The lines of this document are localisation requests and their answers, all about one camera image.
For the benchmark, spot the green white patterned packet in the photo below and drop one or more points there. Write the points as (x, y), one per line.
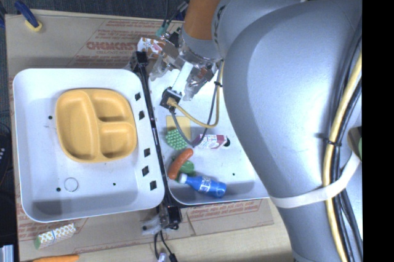
(55, 235)

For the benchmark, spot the brown cardboard board red print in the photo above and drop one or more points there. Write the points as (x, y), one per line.
(77, 36)

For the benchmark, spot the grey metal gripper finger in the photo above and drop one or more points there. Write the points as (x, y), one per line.
(189, 91)
(200, 86)

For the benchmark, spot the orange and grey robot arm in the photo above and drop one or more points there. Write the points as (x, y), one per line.
(277, 70)

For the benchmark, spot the orange carrot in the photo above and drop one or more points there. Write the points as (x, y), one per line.
(55, 258)

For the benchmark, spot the yellow divided plate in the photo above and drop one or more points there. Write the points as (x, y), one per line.
(77, 119)

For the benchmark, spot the thin black and white rod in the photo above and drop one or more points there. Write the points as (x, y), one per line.
(153, 128)

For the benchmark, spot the yellow square slice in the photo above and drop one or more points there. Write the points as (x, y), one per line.
(173, 122)

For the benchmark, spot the orange and white carton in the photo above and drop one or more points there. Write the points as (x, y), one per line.
(149, 45)

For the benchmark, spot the blue bottle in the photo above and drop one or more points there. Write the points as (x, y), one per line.
(204, 185)

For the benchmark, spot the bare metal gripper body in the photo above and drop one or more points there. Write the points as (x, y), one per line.
(197, 60)

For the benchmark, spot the black cylinder on white bracket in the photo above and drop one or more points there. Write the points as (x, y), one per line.
(170, 99)

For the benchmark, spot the white plastic tray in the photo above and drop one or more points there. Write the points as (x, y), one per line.
(40, 131)
(227, 162)

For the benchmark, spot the clear plastic bottle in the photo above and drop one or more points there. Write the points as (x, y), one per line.
(157, 70)

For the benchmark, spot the green toy vegetable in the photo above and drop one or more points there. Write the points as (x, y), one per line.
(188, 166)

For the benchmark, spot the green grapes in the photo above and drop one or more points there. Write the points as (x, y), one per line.
(174, 139)

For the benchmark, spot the white and maroon carton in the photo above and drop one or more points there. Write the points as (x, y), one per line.
(212, 141)

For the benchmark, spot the orange sausage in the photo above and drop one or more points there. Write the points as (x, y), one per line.
(179, 164)

